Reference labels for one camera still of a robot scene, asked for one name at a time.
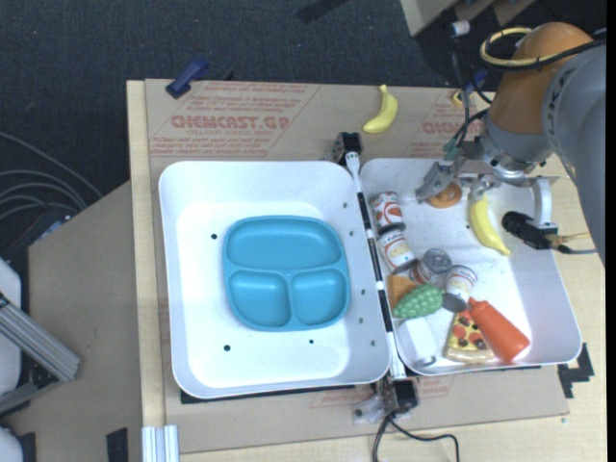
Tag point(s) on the white plastic tray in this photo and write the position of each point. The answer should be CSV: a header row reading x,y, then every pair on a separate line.
x,y
524,282
269,354

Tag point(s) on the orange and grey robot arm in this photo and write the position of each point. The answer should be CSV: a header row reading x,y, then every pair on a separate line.
x,y
572,113

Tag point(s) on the green grapes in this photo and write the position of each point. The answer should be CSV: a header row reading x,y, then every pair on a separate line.
x,y
418,302

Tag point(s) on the small orange and white can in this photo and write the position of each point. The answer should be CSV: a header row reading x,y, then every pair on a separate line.
x,y
386,211
459,282
395,250
430,265

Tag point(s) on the orange bottle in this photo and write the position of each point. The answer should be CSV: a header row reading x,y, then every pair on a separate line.
x,y
498,330

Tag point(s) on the yellow pizza slice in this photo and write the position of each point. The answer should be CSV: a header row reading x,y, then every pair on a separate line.
x,y
464,342

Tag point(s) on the brown cardboard board red print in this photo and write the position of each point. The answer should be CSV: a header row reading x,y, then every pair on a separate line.
x,y
240,123

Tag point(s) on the blue divided plate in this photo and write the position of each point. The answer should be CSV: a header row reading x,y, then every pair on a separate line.
x,y
286,272

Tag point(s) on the yellow banana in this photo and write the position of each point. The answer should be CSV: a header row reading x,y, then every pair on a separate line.
x,y
485,226
382,113

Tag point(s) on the white bottle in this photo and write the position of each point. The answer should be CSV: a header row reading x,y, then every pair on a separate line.
x,y
419,337

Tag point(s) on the thin black and white rod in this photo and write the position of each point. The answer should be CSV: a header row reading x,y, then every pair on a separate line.
x,y
370,238

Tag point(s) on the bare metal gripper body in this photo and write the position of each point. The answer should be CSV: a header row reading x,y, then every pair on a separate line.
x,y
498,170

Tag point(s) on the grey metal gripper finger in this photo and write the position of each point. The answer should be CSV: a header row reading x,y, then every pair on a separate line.
x,y
479,189
433,183

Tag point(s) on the black cylinder on white bracket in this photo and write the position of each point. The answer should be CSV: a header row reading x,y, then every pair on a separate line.
x,y
524,229

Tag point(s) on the orange bread slice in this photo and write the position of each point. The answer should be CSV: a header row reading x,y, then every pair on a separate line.
x,y
399,289

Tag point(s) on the orange doughnut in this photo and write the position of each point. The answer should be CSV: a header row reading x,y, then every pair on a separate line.
x,y
445,199

